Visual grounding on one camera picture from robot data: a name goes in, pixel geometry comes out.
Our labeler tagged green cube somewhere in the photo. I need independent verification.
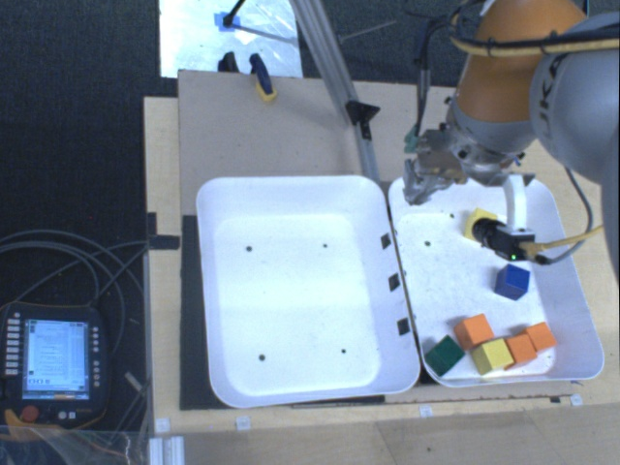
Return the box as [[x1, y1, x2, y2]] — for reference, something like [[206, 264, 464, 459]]
[[424, 334, 466, 377]]

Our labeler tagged white plastic tray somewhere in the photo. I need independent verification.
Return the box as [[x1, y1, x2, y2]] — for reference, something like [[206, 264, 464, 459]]
[[195, 175, 421, 410], [387, 175, 605, 388]]

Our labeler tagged blue cube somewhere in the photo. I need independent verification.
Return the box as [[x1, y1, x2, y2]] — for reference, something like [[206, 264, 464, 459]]
[[494, 263, 532, 301]]

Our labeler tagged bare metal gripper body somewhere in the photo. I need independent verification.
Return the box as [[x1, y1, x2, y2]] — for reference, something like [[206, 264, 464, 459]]
[[412, 126, 515, 188]]

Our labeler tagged black cylinder on white bracket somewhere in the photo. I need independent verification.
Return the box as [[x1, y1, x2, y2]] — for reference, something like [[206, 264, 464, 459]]
[[472, 173, 537, 264]]

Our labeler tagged yellow cube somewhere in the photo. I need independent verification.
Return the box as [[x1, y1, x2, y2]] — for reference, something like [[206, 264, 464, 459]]
[[471, 337, 514, 376], [463, 207, 499, 240]]

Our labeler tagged orange cube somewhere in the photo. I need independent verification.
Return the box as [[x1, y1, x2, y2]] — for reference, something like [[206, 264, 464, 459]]
[[525, 322, 558, 354], [453, 313, 495, 351], [505, 332, 538, 370]]

